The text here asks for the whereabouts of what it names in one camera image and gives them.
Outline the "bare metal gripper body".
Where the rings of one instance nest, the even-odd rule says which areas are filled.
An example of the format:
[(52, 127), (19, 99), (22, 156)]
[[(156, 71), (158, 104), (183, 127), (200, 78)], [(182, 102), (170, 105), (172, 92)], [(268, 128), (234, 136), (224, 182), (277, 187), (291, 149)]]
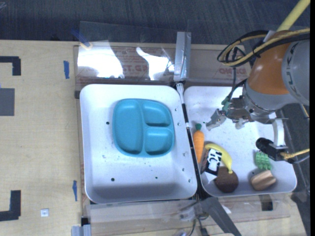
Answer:
[(247, 97), (238, 97), (230, 100), (225, 116), (234, 122), (257, 121), (262, 124), (271, 124), (274, 118), (270, 115), (273, 112), (257, 106)]

